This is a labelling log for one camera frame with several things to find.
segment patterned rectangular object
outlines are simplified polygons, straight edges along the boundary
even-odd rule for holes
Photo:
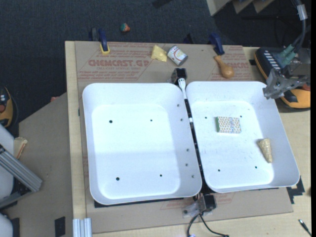
[[[239,118],[216,117],[216,128],[221,133],[241,133]]]

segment cone-shaped object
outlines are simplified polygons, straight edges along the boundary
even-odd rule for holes
[[[271,163],[273,159],[272,159],[270,139],[261,140],[258,142],[258,144],[267,162]]]

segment cardboard sheet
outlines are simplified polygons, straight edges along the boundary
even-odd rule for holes
[[[98,42],[75,42],[86,209],[87,217],[92,219],[93,233],[186,224],[190,220],[183,218],[182,209],[193,202],[192,198],[96,208],[89,190],[82,91],[94,82],[167,82],[178,66],[170,59],[167,62],[151,59],[155,44],[166,51],[174,45],[109,42],[111,52],[104,56]],[[187,70],[187,83],[228,81],[221,76],[220,69],[212,58],[216,56],[212,45],[177,45],[188,55],[181,66]],[[225,54],[222,60],[235,70],[235,76],[229,80],[255,80],[242,46],[223,48]],[[205,217],[208,221],[293,211],[286,188],[215,194],[215,197],[218,208]]]

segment black floor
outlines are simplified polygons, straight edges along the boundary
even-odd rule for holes
[[[19,121],[66,92],[64,42],[88,40],[92,27],[105,29],[108,41],[182,43],[190,33],[194,43],[206,44],[212,31],[223,44],[244,46],[287,45],[301,31],[290,0],[276,0],[259,14],[252,5],[236,14],[229,3],[213,17],[206,0],[157,1],[0,0],[0,85],[15,98]],[[311,0],[302,2],[310,15]],[[265,15],[270,18],[244,18]],[[131,27],[125,35],[122,23]]]

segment white tray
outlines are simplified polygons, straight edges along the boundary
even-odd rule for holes
[[[260,82],[187,86],[206,184],[216,192],[293,186],[299,171],[275,101]],[[181,90],[170,83],[93,83],[83,91],[89,181],[106,205],[192,197],[202,180]],[[241,133],[216,130],[239,118]],[[257,142],[269,138],[273,162]]]
[[[94,83],[83,92],[90,191],[101,204],[196,195],[202,186],[181,90]]]
[[[293,186],[298,167],[274,99],[261,82],[192,82],[187,86],[197,144],[207,185],[235,192]],[[241,133],[219,133],[216,117],[239,118]],[[257,142],[269,138],[273,162]]]

